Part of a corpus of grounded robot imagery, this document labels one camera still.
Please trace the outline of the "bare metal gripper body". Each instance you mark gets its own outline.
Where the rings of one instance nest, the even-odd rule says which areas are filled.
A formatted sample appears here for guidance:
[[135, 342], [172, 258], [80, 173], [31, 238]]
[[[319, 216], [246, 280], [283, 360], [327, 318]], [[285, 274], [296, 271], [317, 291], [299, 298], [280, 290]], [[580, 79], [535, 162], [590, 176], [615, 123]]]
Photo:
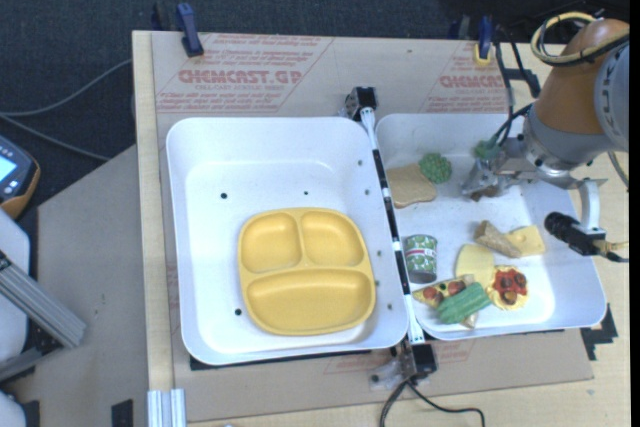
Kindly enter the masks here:
[[509, 184], [546, 182], [561, 189], [574, 189], [579, 180], [562, 161], [544, 152], [537, 143], [506, 142], [497, 157], [497, 175]]

